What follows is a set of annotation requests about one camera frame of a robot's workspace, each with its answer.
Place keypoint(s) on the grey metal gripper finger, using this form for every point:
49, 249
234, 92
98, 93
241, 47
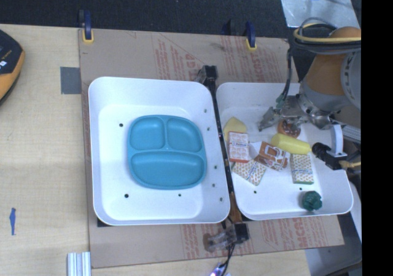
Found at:
282, 118
266, 120

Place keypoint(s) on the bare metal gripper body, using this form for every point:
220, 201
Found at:
296, 108

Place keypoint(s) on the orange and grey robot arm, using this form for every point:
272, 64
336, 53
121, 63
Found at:
325, 72

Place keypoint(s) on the brown doughnut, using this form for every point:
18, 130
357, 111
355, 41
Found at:
288, 130

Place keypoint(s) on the yellow bottle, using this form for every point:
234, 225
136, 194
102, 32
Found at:
291, 144

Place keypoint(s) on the yellow cheese wedge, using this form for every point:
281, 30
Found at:
235, 125

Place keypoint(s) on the orange brown and white carton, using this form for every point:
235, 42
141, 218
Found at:
271, 155

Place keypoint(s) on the orange green patterned white carton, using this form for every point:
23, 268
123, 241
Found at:
301, 168

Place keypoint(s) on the orange patterned white packet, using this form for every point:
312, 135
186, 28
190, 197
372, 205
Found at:
250, 172

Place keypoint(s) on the white plastic tray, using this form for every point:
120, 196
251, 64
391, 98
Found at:
276, 198
116, 145

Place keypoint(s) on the green broccoli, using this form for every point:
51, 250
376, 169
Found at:
311, 201

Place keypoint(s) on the blue divided plate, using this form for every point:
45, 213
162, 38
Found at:
167, 164

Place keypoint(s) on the brown cardboard board red print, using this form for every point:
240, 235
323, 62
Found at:
129, 53

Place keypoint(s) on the black cylinder on white bracket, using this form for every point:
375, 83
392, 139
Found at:
331, 153

